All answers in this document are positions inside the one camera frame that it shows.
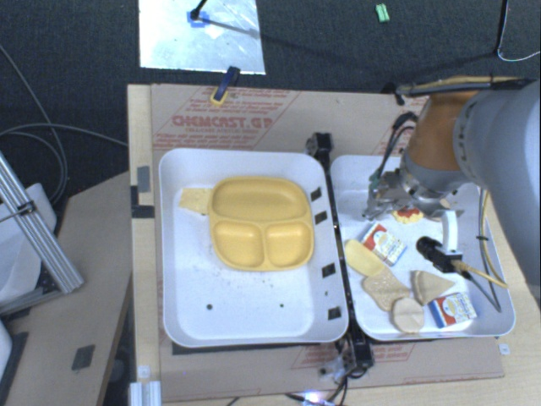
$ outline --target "yellow divided plate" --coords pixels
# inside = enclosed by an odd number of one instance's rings
[[[303,190],[282,178],[220,181],[209,200],[210,236],[218,257],[244,271],[282,271],[314,251],[312,212]]]

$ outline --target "blue tape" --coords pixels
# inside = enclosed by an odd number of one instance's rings
[[[206,27],[209,24],[209,15],[204,11],[199,12],[199,17],[197,19],[192,19],[190,12],[188,11],[186,13],[186,18],[188,19],[189,24],[195,29]]]

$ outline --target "small carton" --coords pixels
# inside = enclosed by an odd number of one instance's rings
[[[430,311],[440,328],[475,319],[477,313],[466,294],[441,296],[429,304]]]
[[[394,266],[406,245],[378,222],[364,235],[363,245],[389,266]]]

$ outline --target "food item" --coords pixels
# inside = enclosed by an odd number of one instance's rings
[[[392,306],[392,321],[402,332],[419,332],[424,326],[423,307],[415,299],[399,299]]]
[[[417,207],[393,211],[391,215],[401,224],[413,224],[424,217],[423,213]]]
[[[430,311],[440,328],[469,321],[477,317],[470,298],[466,294],[450,294],[434,299]]]
[[[428,302],[436,299],[454,285],[454,282],[439,275],[426,271],[413,271],[413,294],[421,305],[426,305]]]
[[[387,266],[380,273],[366,277],[361,285],[383,311],[391,311],[397,299],[409,296],[409,288],[400,283]]]
[[[406,249],[406,245],[390,234],[387,229],[378,222],[364,235],[362,242],[366,248],[376,254],[389,266],[395,265]]]
[[[183,188],[178,205],[184,209],[207,215],[212,188]]]
[[[355,239],[346,242],[346,263],[358,273],[372,277],[380,273],[385,265],[380,258]]]

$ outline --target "cracker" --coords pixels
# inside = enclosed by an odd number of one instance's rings
[[[402,298],[392,306],[392,321],[402,332],[414,334],[424,326],[423,307],[413,298]]]
[[[455,285],[454,282],[426,271],[414,271],[412,286],[415,299],[421,304],[436,299]]]
[[[409,296],[409,288],[400,283],[387,266],[380,273],[366,277],[362,286],[383,311],[391,311],[397,299]]]

